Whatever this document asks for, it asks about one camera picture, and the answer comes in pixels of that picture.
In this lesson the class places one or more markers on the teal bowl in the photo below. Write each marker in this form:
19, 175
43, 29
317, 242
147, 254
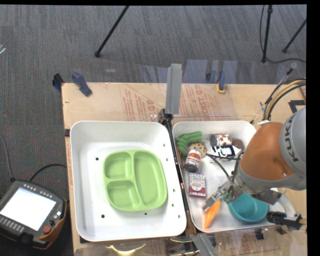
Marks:
247, 208

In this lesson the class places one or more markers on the brown cardboard board red print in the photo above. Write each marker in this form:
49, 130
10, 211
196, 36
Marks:
105, 105

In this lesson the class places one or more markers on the red carton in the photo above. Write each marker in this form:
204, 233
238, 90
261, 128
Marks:
197, 185

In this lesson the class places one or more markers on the green pea pods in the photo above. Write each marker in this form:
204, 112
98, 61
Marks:
190, 137

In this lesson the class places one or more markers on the black and white carton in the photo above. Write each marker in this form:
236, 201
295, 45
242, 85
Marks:
225, 151

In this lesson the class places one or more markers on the orange carrot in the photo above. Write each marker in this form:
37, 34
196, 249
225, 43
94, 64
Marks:
212, 213

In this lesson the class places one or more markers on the black cylinder on white bracket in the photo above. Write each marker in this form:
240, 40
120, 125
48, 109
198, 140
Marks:
276, 217

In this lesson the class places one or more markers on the red and white can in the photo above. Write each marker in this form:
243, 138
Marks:
193, 160

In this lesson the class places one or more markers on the green divided plate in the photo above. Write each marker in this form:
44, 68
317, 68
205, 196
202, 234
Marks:
147, 175

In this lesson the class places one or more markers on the white plastic tray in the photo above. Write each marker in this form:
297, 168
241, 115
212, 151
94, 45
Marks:
215, 175
90, 155

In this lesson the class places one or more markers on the black tripod stand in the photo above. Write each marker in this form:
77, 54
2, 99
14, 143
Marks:
267, 30
112, 28

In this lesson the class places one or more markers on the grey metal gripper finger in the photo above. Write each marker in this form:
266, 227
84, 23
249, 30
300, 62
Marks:
209, 202

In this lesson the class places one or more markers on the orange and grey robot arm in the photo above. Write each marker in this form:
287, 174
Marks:
267, 155

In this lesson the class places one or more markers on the brown round toy food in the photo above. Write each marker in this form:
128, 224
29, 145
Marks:
238, 144

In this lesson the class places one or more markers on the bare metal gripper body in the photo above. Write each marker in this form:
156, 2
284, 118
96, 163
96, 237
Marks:
226, 191

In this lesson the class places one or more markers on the brown chocolate chip biscuit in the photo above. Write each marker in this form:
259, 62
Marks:
201, 148

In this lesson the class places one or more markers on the white can strawberry print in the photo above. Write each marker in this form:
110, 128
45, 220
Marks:
222, 140

